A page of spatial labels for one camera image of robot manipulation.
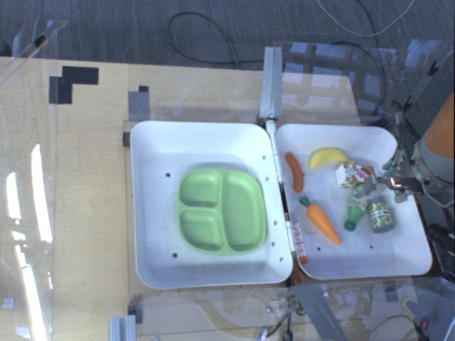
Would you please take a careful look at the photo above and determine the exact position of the green can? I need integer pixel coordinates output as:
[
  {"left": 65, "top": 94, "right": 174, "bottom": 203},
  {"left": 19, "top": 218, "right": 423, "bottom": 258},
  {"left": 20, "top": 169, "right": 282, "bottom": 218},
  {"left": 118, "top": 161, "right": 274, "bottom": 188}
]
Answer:
[{"left": 366, "top": 200, "right": 395, "bottom": 234}]

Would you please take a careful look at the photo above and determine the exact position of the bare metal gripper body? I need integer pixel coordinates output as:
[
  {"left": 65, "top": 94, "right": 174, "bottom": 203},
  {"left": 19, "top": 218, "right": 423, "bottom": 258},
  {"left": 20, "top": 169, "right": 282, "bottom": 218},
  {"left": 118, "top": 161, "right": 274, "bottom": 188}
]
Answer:
[{"left": 388, "top": 161, "right": 427, "bottom": 204}]

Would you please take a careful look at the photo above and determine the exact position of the white plastic tray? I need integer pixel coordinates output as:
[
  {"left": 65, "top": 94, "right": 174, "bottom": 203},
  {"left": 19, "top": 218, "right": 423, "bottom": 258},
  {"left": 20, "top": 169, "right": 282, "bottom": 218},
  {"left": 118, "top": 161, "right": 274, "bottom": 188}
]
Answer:
[
  {"left": 274, "top": 123, "right": 434, "bottom": 281},
  {"left": 129, "top": 120, "right": 294, "bottom": 291}
]

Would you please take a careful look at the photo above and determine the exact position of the orange carrot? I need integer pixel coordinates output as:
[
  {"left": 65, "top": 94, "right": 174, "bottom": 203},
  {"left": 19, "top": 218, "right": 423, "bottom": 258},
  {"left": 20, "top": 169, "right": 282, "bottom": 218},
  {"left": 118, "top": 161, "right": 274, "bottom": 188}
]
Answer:
[{"left": 299, "top": 195, "right": 342, "bottom": 247}]

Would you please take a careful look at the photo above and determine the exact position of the green divided plate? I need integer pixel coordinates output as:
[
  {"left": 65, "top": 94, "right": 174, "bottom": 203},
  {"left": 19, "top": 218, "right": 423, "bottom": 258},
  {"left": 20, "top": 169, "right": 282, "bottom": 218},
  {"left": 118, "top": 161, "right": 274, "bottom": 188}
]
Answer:
[{"left": 176, "top": 168, "right": 269, "bottom": 256}]

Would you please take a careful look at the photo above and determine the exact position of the white and brown carton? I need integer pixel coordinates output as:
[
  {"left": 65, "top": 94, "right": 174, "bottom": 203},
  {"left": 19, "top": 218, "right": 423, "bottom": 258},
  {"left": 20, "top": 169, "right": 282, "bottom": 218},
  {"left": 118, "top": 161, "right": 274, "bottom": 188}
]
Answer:
[{"left": 335, "top": 163, "right": 376, "bottom": 189}]

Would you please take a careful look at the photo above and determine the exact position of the red sausage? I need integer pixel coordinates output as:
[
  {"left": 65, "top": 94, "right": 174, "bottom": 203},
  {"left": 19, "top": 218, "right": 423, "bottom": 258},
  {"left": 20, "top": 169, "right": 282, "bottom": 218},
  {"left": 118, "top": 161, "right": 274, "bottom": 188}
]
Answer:
[{"left": 284, "top": 151, "right": 306, "bottom": 194}]

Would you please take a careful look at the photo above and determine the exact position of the yellow banana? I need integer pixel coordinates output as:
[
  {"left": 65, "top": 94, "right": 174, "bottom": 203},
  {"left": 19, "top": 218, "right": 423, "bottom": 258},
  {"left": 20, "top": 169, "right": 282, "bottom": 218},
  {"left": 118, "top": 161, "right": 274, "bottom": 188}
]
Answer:
[{"left": 307, "top": 147, "right": 355, "bottom": 171}]

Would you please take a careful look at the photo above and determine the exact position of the green bottle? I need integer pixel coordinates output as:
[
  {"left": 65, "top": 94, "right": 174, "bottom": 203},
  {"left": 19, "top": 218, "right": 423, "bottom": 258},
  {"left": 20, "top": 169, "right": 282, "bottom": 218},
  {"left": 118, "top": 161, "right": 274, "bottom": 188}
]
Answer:
[{"left": 343, "top": 197, "right": 369, "bottom": 232}]

